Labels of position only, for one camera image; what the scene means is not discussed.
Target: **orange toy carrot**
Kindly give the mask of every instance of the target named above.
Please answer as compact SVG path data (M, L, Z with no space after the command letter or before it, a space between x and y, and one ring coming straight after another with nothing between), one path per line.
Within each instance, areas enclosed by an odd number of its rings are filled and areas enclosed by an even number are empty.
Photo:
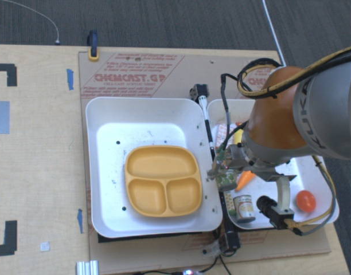
M235 188L235 190L236 191L241 190L255 176L256 174L252 173L251 171L243 171L239 176L237 187Z

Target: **red tomato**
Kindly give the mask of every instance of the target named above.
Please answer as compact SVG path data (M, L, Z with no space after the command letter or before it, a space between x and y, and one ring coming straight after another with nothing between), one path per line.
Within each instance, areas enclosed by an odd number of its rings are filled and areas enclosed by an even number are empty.
M295 202L297 203L298 208L300 208L303 212L312 212L315 209L315 197L308 190L301 190L297 193L295 197Z

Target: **yellow cable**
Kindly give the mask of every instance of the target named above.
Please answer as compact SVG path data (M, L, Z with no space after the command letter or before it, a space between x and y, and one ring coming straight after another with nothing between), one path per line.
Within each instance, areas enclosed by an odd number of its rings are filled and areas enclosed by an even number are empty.
M324 172L324 174L326 174L326 176L327 176L327 178L329 180L329 183L332 186L332 189L333 189L333 192L334 192L334 197L336 197L336 189L335 189L335 185L334 185L334 182L332 180L331 175L327 171L326 167L323 166L322 162L318 159L317 156L312 156L312 158L316 162L316 165L319 167L319 169L322 170ZM309 219L309 220L305 220L305 221L302 221L302 222L296 222L293 219L285 219L284 222L286 223L286 225L287 225L287 227L289 229L299 228L299 227L302 227L304 225L311 224L311 223L316 222L316 221L322 219L323 217L326 217L327 215L329 215L331 213L331 211L332 211L332 207L333 207L333 203L334 202L336 202L336 199L333 199L333 201L331 202L331 205L328 208L328 210L326 212L324 212L323 214L321 214L320 216L317 216L315 218L312 218L312 219Z
M245 97L257 97L257 96L266 95L268 92L273 92L273 91L275 91L275 90L287 85L288 83L294 81L298 77L301 77L304 74L306 74L307 72L311 71L312 69L322 65L323 63L328 62L329 60L331 60L335 56L337 56L337 55L339 55L341 53L347 52L349 50L351 50L351 47L347 47L345 49L342 49L340 51L332 53L332 54L330 54L330 55L328 55L328 56L316 61L315 63L309 65L308 67L306 67L303 70L299 71L295 75L287 78L286 80L284 80L284 81L282 81L282 82L280 82L280 83L278 83L276 85L273 85L273 86L269 87L268 89L261 89L259 91L245 91L243 89L242 83L240 81L238 81L238 85L237 85L238 91ZM265 68L265 67L269 67L269 66L271 66L271 65L257 65L257 66L254 66L252 68L247 69L246 72L242 75L242 81L247 76L248 72L251 72L251 71L253 71L253 70L257 69L257 68Z

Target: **black cable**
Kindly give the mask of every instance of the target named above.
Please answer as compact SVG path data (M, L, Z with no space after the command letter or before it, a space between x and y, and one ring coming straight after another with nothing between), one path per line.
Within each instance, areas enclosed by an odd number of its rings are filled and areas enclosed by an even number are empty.
M221 94L221 99L223 100L223 104L224 104L224 109L226 112L229 111L228 108L228 103L227 103L227 98L225 97L225 86L227 84L227 73L223 73L220 77L221 77L221 88L220 88L220 94Z
M244 127L245 127L246 125L247 125L247 121L245 121L244 123L238 125L235 129L233 129L233 131L232 131L231 133L229 133L229 134L227 135L227 137L225 138L225 140L224 140L223 143L222 143L222 146L223 146L223 149L224 149L224 150L227 148L228 141L229 141L229 139L232 137L232 135L233 135L234 133L236 133L238 130L244 129Z
M263 99L266 97L274 97L276 96L278 93L281 93L283 91L285 91L286 89L289 89L290 87L292 87L293 85L314 76L315 74L319 73L319 72L323 72L329 68L335 67L337 65L341 65L347 62L351 61L351 50L347 50L343 53L340 53L338 55L336 55L335 57L331 58L329 61L316 66L315 68L308 70L305 74L303 74L302 76L297 77L296 79L287 82L286 84L284 84L282 87L275 89L273 91L264 93L263 95L258 95L258 96L246 96L250 99ZM257 65L265 65L265 64L270 64L270 63L266 63L266 58L261 58L261 59L257 59L253 62L250 62L248 65L246 65L243 70L238 74L237 76L237 80L238 82L241 83L242 88L244 88L245 91L250 91L248 89L245 89L244 84L242 84L243 80L242 80L242 76L244 73L246 73L246 71L253 67L253 66L257 66Z
M221 255L224 257L233 257L235 255L235 253L237 252L237 250L232 251L230 254L227 253L222 253Z
M212 263L210 266L208 266L207 268L205 268L204 270L201 270L201 271L199 271L199 272L205 273L205 272L209 271L211 268L213 268L213 267L215 266L215 264L216 264L218 258L219 258L219 257L216 257L215 260L214 260L214 263Z
M159 274L167 274L167 275L172 275L173 273L168 273L168 272L163 272L163 271L146 271L146 272L137 272L133 275L145 275L149 273L159 273Z
M228 77L230 77L231 79L235 80L235 81L238 83L238 78L235 77L235 76L232 75L232 74L223 73L222 76L225 76L225 77L228 76ZM241 81L240 83L241 83L241 85L243 86L243 88L244 88L245 90L252 92L252 89L251 89L244 81Z
M226 264L224 263L224 260L221 256L219 256L220 261L222 263L222 265L224 266L225 270L228 272L229 275L232 275L232 273L229 271L228 267L226 266Z
M212 233L214 235L215 240L219 239L221 234L221 225L217 229L213 230Z

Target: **black bracket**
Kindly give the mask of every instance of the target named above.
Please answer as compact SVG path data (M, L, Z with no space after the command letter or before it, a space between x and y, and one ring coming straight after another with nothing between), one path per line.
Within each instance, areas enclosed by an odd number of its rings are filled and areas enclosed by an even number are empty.
M191 97L191 100L195 101L197 104L199 103L198 98L200 96L205 96L207 98L209 95L209 88L206 84L196 84L189 91L189 96Z
M5 71L7 73L7 86L16 87L17 86L17 72L15 64L0 63L0 71Z
M5 221L5 239L0 245L0 256L15 254L17 250L17 221Z

